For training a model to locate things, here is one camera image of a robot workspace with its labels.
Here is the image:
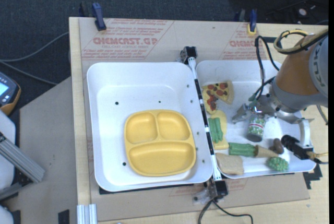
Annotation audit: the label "yellow divided plate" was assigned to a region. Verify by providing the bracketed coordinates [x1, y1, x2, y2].
[123, 109, 197, 177]

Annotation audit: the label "thin black and white rod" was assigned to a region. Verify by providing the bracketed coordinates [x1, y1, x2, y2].
[188, 56, 223, 181]

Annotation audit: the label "long green asparagus bundle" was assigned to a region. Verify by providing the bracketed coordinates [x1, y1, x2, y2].
[228, 142, 258, 159]

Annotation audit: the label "pizza slice with dark topping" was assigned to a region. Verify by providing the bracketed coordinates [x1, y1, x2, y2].
[205, 92, 220, 115]

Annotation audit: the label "brown mushroom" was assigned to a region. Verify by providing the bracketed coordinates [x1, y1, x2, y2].
[268, 138, 285, 155]

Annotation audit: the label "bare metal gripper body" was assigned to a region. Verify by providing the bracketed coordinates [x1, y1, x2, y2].
[257, 94, 305, 123]

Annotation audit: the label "beige bread slice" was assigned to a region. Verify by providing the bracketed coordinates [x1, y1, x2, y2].
[214, 152, 245, 176]

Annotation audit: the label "green and white can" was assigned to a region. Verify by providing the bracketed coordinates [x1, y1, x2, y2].
[246, 114, 267, 143]

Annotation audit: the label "green grapes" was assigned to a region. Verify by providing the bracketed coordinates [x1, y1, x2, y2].
[266, 156, 290, 173]

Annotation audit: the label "brown cardboard board, red print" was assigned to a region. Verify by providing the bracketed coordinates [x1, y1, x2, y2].
[78, 17, 329, 215]

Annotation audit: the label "black block with thin wires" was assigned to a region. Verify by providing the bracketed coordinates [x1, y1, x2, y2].
[208, 180, 229, 199]
[180, 45, 198, 65]

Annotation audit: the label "beige ice cream cone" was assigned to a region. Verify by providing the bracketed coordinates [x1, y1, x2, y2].
[254, 145, 279, 159]

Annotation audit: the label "white plastic tray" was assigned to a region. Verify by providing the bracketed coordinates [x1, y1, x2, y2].
[195, 60, 318, 180]
[86, 61, 215, 193]

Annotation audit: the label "short green asparagus bundle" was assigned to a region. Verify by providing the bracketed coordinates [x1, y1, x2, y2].
[207, 117, 224, 144]

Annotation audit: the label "yellow pizza slice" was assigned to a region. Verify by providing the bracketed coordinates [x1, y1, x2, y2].
[201, 79, 235, 105]

